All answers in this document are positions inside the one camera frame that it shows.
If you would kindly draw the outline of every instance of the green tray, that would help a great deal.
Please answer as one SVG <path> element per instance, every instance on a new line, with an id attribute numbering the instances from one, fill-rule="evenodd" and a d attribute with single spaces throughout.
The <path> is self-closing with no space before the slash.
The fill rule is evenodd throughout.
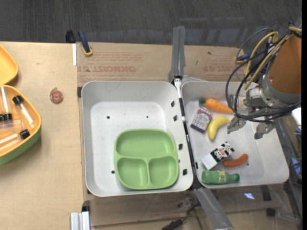
<path id="1" fill-rule="evenodd" d="M 115 141 L 115 169 L 127 188 L 166 188 L 178 178 L 178 157 L 173 138 L 158 129 L 131 129 Z"/>

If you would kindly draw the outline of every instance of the white tray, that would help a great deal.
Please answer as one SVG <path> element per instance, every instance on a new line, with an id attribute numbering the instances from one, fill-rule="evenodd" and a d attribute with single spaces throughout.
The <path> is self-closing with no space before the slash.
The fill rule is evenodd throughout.
<path id="1" fill-rule="evenodd" d="M 173 85 L 168 82 L 92 81 L 83 86 L 82 106 L 85 181 L 92 194 L 127 196 L 180 192 L 191 187 L 193 174 L 188 144 L 178 93 Z M 124 187 L 114 173 L 116 137 L 124 130 L 140 128 L 161 129 L 173 137 L 180 162 L 179 176 L 172 186 L 131 190 Z"/>
<path id="2" fill-rule="evenodd" d="M 214 98 L 227 105 L 225 85 L 225 82 L 186 82 L 181 88 L 193 156 L 198 166 L 196 172 L 199 181 L 201 182 L 201 173 L 205 169 L 201 159 L 210 153 L 215 146 L 228 141 L 235 149 L 231 157 L 236 159 L 242 153 L 247 153 L 249 156 L 248 165 L 243 164 L 239 167 L 226 169 L 219 163 L 211 168 L 211 170 L 225 170 L 229 173 L 238 173 L 240 181 L 238 183 L 219 185 L 208 185 L 201 182 L 203 186 L 217 189 L 285 182 L 289 177 L 289 168 L 276 129 L 273 129 L 268 134 L 264 134 L 263 138 L 256 140 L 254 139 L 254 134 L 259 123 L 247 121 L 243 128 L 230 134 L 227 134 L 227 125 L 224 125 L 218 130 L 216 138 L 211 141 L 206 132 L 201 133 L 190 127 L 199 107 L 199 97 Z M 231 82 L 228 94 L 235 94 L 238 86 L 239 83 Z M 245 96 L 244 88 L 241 89 L 240 95 Z M 221 115 L 221 113 L 215 112 L 212 112 L 212 114 L 212 119 Z"/>

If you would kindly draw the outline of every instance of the plastic bottle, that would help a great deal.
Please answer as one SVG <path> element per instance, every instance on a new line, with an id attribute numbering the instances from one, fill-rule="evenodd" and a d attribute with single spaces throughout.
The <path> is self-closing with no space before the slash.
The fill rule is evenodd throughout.
<path id="1" fill-rule="evenodd" d="M 21 132 L 14 132 L 5 136 L 4 138 L 0 139 L 0 150 L 17 145 L 23 139 L 26 139 L 29 135 L 29 131 L 25 129 Z"/>
<path id="2" fill-rule="evenodd" d="M 206 184 L 226 184 L 228 182 L 238 182 L 240 175 L 229 174 L 226 171 L 204 170 L 201 174 L 201 181 Z"/>
<path id="3" fill-rule="evenodd" d="M 8 90 L 0 87 L 0 113 L 3 120 L 12 120 L 12 102 L 8 98 Z"/>
<path id="4" fill-rule="evenodd" d="M 285 211 L 282 208 L 267 208 L 267 216 L 278 217 L 280 219 L 286 220 L 295 224 L 297 227 L 301 224 L 301 218 L 298 215 L 293 214 L 292 212 Z"/>
<path id="5" fill-rule="evenodd" d="M 17 109 L 19 109 L 22 113 L 22 119 L 26 119 L 28 122 L 29 126 L 31 128 L 35 127 L 35 121 L 33 119 L 33 114 L 31 113 L 31 109 L 26 106 L 24 103 L 24 100 L 22 99 L 21 96 L 17 95 L 13 97 L 13 102 L 16 104 Z"/>
<path id="6" fill-rule="evenodd" d="M 21 119 L 14 119 L 0 122 L 0 137 L 3 137 L 9 133 L 23 130 Z"/>

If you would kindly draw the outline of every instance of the black floor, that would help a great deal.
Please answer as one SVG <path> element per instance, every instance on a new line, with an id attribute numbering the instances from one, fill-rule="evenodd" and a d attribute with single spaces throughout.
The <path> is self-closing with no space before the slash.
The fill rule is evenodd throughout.
<path id="1" fill-rule="evenodd" d="M 65 43 L 72 29 L 92 42 L 172 44 L 183 25 L 186 45 L 239 47 L 300 16 L 302 0 L 0 0 L 0 41 Z"/>

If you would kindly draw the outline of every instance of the banana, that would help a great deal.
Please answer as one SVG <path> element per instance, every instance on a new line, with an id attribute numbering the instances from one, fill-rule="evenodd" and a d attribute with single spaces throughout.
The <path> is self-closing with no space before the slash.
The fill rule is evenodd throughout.
<path id="1" fill-rule="evenodd" d="M 224 124 L 229 123 L 231 118 L 225 116 L 218 116 L 215 119 L 211 120 L 208 125 L 207 133 L 210 140 L 213 140 L 216 136 L 217 130 Z"/>

